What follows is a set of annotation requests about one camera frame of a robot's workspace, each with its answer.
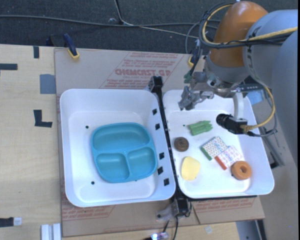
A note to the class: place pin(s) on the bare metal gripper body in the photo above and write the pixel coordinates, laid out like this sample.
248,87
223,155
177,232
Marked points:
202,84

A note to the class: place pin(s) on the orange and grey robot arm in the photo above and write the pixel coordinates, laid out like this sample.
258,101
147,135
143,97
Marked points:
240,29

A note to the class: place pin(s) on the white packet with orange edge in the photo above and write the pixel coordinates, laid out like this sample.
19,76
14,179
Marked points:
230,157

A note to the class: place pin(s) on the thin black rod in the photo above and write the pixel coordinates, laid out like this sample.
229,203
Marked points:
168,139

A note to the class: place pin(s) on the yellow toy wedge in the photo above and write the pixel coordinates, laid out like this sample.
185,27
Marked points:
190,169

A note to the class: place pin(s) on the orange toy doughnut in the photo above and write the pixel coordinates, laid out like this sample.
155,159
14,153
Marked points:
236,174

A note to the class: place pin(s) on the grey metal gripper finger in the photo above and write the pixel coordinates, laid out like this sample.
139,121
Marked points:
185,99
198,97

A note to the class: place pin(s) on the white plastic tray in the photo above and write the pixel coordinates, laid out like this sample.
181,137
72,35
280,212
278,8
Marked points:
77,146
215,184

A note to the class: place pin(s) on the green toy beans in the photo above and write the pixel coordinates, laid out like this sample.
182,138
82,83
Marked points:
200,128

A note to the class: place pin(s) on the blue divided plate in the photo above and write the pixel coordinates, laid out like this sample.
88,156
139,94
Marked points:
122,151

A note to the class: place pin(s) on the brown cardboard board, red print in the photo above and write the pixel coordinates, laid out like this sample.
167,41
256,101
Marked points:
95,69

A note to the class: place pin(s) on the white packet with green edge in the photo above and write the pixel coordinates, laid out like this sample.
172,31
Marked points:
213,147

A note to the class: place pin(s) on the black cylinder on white bracket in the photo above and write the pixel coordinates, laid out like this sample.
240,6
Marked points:
231,124

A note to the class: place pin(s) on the brown toy biscuit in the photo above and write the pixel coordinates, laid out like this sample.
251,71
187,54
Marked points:
181,144

